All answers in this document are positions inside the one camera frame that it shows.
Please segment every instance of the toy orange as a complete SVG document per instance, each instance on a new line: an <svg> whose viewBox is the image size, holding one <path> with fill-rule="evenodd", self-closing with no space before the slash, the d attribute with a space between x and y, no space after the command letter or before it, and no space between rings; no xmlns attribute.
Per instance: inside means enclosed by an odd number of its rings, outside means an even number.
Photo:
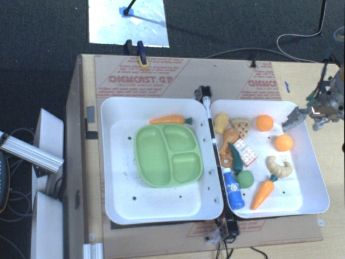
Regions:
<svg viewBox="0 0 345 259"><path fill-rule="evenodd" d="M257 127L262 132L267 132L273 127L273 119L269 115L260 115L257 118Z"/></svg>
<svg viewBox="0 0 345 259"><path fill-rule="evenodd" d="M275 146L281 152L286 152L293 147L293 140L287 134L282 134L275 140Z"/></svg>

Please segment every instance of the toy pizza slice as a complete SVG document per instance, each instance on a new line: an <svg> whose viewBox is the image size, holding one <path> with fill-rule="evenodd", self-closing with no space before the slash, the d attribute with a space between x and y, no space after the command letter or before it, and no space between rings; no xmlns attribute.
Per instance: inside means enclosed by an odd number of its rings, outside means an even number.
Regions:
<svg viewBox="0 0 345 259"><path fill-rule="evenodd" d="M250 127L250 121L248 119L235 118L230 120L230 124L238 131L239 136L244 140Z"/></svg>

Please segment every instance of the bottle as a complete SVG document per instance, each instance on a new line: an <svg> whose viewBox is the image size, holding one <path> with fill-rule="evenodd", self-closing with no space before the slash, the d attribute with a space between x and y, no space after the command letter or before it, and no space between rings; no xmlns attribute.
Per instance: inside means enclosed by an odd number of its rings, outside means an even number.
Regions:
<svg viewBox="0 0 345 259"><path fill-rule="evenodd" d="M232 210L244 207L244 201L237 181L232 177L230 168L223 169L227 199Z"/></svg>

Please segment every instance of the green toy fruit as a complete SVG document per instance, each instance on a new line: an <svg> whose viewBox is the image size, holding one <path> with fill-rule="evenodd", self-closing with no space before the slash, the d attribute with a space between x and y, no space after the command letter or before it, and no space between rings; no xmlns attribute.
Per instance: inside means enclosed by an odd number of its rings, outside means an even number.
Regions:
<svg viewBox="0 0 345 259"><path fill-rule="evenodd" d="M249 188L254 183L254 176L251 171L245 170L238 173L236 180L238 182L239 188Z"/></svg>

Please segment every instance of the carrot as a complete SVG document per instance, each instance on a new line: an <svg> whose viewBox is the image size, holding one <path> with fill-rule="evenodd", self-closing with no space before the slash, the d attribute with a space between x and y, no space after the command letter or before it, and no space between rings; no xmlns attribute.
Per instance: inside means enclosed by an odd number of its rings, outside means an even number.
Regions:
<svg viewBox="0 0 345 259"><path fill-rule="evenodd" d="M161 123L175 123L175 124L192 124L192 118L184 119L181 115L170 115L150 121L150 124L161 124Z"/></svg>
<svg viewBox="0 0 345 259"><path fill-rule="evenodd" d="M252 209L257 209L264 200L267 199L267 197L273 192L274 190L274 182L277 181L277 177L275 175L271 175L269 180L266 180L263 182L263 184L260 186L257 195L254 199L254 203L252 205Z"/></svg>

